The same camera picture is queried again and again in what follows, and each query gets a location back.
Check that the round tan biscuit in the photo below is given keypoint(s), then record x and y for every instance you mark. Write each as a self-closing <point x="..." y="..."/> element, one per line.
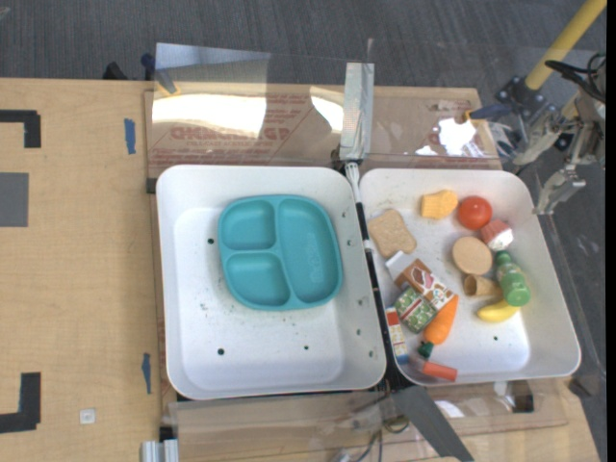
<point x="471" y="256"/>

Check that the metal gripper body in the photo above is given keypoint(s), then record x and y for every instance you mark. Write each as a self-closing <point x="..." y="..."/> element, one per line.
<point x="591" y="130"/>

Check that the brown and white carton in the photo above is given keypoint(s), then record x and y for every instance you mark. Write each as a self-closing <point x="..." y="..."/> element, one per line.
<point x="418" y="277"/>

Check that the orange carrot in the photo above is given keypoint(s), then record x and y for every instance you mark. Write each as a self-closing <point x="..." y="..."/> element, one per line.
<point x="442" y="325"/>

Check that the teal divided plate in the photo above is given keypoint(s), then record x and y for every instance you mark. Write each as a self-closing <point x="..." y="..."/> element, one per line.
<point x="308" y="253"/>

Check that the red tomato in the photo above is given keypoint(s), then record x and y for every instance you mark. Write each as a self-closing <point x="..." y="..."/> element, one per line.
<point x="474" y="213"/>

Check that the yellow banana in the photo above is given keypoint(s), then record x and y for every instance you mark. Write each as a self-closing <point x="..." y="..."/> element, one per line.
<point x="496" y="312"/>

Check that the white plastic tray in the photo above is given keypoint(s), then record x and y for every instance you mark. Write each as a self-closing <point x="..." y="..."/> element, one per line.
<point x="481" y="349"/>
<point x="269" y="354"/>

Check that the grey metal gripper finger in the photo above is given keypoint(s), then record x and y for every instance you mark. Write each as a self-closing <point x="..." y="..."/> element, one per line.
<point x="536" y="140"/>
<point x="558" y="190"/>

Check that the red and white small carton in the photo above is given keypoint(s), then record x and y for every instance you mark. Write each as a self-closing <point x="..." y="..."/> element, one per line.
<point x="397" y="337"/>

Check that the red and white cupcake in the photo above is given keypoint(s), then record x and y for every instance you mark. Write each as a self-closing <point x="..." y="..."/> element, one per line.
<point x="497" y="235"/>

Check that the green bottle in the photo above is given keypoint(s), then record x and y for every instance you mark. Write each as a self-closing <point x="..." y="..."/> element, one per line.
<point x="513" y="282"/>

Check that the brown cardboard board red print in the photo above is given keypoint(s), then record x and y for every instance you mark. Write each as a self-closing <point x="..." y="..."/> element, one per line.
<point x="308" y="135"/>

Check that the tan toast slice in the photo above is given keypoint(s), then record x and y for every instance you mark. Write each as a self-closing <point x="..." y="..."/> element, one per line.
<point x="391" y="234"/>

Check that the tan ice cream cone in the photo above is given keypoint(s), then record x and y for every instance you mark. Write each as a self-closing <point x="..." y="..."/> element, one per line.
<point x="479" y="286"/>

